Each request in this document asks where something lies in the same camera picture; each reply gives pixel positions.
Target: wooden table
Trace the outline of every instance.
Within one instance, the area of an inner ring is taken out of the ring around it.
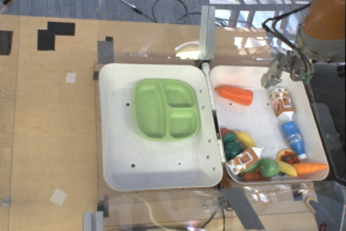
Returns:
[[[75,23],[75,35],[56,36],[55,51],[38,51],[37,32],[46,30],[48,21]],[[11,54],[0,56],[0,197],[11,197],[10,206],[0,207],[0,230],[82,230],[83,213],[95,212],[103,195],[110,203],[108,230],[131,221],[152,223],[152,217],[162,224],[186,221],[184,214],[199,221],[209,217],[201,200],[210,197],[203,193],[136,195],[110,190],[99,169],[96,139],[97,42],[113,37],[115,62],[192,64],[176,58],[175,49],[198,42],[199,27],[2,15],[0,30],[13,31]],[[250,39],[264,35],[217,28],[215,64],[252,65],[258,63],[256,58],[265,60],[270,55],[260,45],[263,42],[256,45]],[[76,74],[75,82],[66,83],[68,73]],[[66,193],[61,206],[50,201],[56,189]],[[315,230],[306,205],[285,197],[254,203],[267,230]],[[226,216],[228,226],[242,230],[234,212]],[[216,217],[208,230],[222,230],[220,213]]]

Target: gray tape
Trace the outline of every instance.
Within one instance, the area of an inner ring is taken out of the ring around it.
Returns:
[[[221,191],[232,205],[245,229],[265,230],[243,188],[224,188]]]
[[[114,49],[113,42],[98,41],[97,42],[97,56],[98,63],[109,64],[114,63]]]

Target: yellow banana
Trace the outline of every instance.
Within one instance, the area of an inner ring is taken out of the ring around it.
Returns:
[[[293,166],[291,166],[288,163],[282,162],[282,161],[276,161],[276,162],[277,162],[279,169],[282,173],[285,173],[287,175],[294,176],[294,177],[297,176],[297,171]]]
[[[234,133],[236,134],[237,139],[240,140],[240,142],[245,146],[245,148],[257,147],[256,143],[248,133],[242,131],[234,131]]]

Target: white tape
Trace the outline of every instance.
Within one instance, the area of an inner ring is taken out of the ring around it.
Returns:
[[[65,83],[76,83],[76,73],[67,73]]]
[[[50,198],[50,201],[56,205],[62,206],[64,204],[66,196],[67,194],[64,193],[62,190],[55,189],[54,193],[52,194]]]

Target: orange carrot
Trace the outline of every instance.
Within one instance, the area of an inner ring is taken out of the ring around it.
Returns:
[[[233,100],[243,105],[250,105],[254,98],[254,93],[251,90],[234,88],[231,86],[223,85],[215,88],[215,90],[222,96],[229,100]]]
[[[314,163],[298,163],[292,165],[296,171],[297,175],[304,175],[308,173],[314,173],[322,169],[326,169],[328,166],[326,164],[314,164]]]
[[[268,178],[264,178],[259,171],[244,173],[243,179],[244,181],[270,180]]]

